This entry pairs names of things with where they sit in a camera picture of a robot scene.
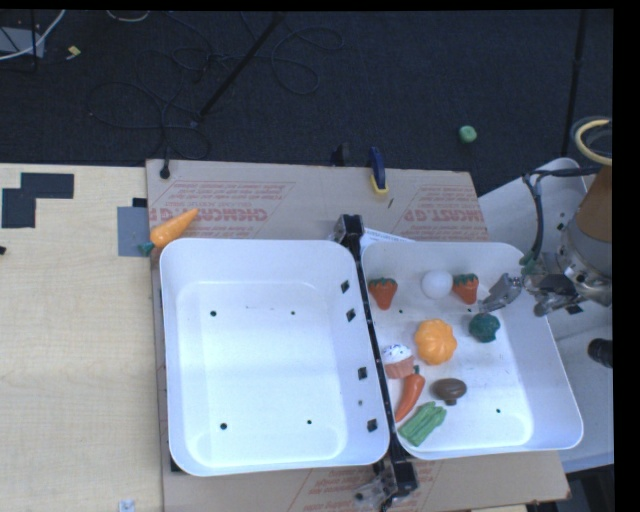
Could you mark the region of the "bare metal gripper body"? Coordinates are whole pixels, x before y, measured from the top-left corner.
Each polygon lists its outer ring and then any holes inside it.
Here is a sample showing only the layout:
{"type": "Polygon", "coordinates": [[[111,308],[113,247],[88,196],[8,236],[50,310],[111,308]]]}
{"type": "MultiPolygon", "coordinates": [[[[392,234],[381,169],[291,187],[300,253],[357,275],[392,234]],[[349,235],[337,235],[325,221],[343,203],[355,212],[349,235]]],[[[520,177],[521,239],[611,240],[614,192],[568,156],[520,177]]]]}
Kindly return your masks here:
{"type": "Polygon", "coordinates": [[[612,278],[588,263],[568,243],[555,252],[528,251],[521,258],[523,288],[535,299],[534,313],[545,316],[566,309],[573,313],[583,302],[612,306],[612,278]]]}

